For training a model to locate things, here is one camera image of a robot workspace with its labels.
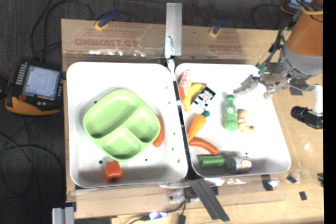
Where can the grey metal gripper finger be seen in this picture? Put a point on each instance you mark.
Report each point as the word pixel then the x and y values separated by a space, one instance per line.
pixel 248 84
pixel 271 89

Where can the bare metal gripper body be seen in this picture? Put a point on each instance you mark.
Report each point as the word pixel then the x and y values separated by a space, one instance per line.
pixel 275 76

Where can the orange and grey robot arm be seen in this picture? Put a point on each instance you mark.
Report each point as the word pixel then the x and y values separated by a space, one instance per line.
pixel 305 34

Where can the green bottle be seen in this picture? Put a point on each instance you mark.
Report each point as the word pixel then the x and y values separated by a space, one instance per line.
pixel 231 115

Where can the beige bread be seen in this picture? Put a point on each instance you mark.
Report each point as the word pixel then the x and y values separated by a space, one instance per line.
pixel 244 123

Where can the black and white cow carton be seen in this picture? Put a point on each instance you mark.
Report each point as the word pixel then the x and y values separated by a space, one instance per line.
pixel 206 98

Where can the yellow banana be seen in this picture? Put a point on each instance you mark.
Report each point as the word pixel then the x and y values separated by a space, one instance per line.
pixel 193 91

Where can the white plastic tray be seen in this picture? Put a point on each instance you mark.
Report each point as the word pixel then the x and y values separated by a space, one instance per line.
pixel 86 160
pixel 262 144

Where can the pink and white carton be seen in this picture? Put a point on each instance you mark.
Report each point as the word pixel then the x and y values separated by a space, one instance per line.
pixel 186 80

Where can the orange carrot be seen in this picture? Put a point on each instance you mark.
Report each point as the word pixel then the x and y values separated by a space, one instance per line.
pixel 197 124

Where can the orange sausage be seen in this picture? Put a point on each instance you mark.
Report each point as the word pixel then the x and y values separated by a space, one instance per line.
pixel 203 144
pixel 159 136

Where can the small silver can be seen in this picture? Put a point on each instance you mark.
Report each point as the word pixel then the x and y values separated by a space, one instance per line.
pixel 239 164

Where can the dark green cylinder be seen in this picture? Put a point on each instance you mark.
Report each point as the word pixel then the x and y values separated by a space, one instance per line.
pixel 211 161

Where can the green divided plate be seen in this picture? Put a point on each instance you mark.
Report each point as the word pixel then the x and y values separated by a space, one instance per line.
pixel 115 118

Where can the brown cardboard board red print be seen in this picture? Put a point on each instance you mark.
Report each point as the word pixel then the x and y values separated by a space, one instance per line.
pixel 105 42

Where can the orange rounded toy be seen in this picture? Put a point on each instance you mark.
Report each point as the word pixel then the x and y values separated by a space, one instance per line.
pixel 113 171

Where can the black cylinder on white bracket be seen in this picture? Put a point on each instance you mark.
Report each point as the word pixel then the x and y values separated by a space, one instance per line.
pixel 305 115

